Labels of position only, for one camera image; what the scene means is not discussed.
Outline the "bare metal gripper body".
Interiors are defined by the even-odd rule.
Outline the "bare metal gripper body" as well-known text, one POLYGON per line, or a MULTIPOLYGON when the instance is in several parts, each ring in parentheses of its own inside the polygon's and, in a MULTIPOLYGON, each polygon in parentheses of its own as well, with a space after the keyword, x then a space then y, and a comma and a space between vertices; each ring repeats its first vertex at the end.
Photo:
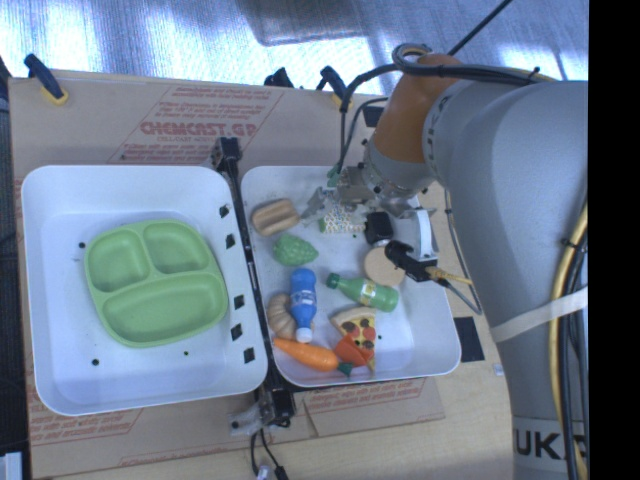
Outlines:
POLYGON ((369 164, 341 171, 336 185, 337 200, 346 206, 366 206, 387 213, 407 213, 419 208, 415 192, 382 177, 369 164))

